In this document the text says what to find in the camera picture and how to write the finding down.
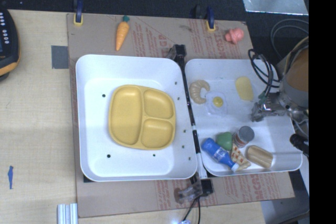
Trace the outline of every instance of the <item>egg yolk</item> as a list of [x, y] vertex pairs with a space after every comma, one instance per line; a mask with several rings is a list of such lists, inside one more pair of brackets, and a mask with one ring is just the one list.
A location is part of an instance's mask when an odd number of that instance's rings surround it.
[[216, 96], [213, 100], [212, 100], [213, 104], [220, 108], [223, 105], [223, 99], [221, 97]]

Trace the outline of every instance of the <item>yellow plate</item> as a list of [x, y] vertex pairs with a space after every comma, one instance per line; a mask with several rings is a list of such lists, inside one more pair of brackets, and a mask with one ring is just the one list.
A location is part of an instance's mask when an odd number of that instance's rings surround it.
[[113, 92], [109, 110], [109, 132], [120, 145], [160, 150], [175, 136], [175, 105], [163, 91], [123, 85]]

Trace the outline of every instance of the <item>tin can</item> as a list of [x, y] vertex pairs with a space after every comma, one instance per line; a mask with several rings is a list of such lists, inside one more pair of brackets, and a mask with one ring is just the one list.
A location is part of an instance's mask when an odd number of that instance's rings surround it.
[[253, 140], [253, 138], [254, 131], [249, 126], [241, 127], [232, 137], [233, 143], [235, 143], [238, 148], [246, 146], [248, 142]]

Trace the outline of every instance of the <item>pink toy object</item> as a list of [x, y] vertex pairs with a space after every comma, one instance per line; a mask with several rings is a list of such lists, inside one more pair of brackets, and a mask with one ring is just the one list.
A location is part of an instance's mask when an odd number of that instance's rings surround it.
[[232, 41], [233, 44], [237, 45], [238, 41], [241, 41], [244, 37], [244, 31], [240, 28], [230, 29], [229, 33], [225, 35], [226, 41]]

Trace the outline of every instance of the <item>cardboard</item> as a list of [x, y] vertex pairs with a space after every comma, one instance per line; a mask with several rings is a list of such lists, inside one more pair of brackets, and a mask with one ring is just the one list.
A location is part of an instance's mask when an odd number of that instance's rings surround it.
[[[67, 15], [69, 69], [72, 98], [73, 139], [77, 205], [79, 218], [134, 212], [187, 208], [174, 196], [191, 185], [190, 180], [146, 180], [130, 182], [90, 182], [80, 168], [75, 65], [86, 54], [166, 57], [174, 44], [186, 46], [186, 62], [203, 59], [248, 59], [252, 49], [245, 23], [215, 21], [216, 31], [208, 32], [205, 20], [158, 17], [130, 17], [130, 31], [121, 49], [115, 50], [116, 28], [122, 15], [84, 14], [83, 25], [75, 26]], [[229, 29], [244, 31], [237, 45], [225, 40]], [[201, 206], [294, 197], [287, 172], [211, 178], [214, 193], [201, 199]]]

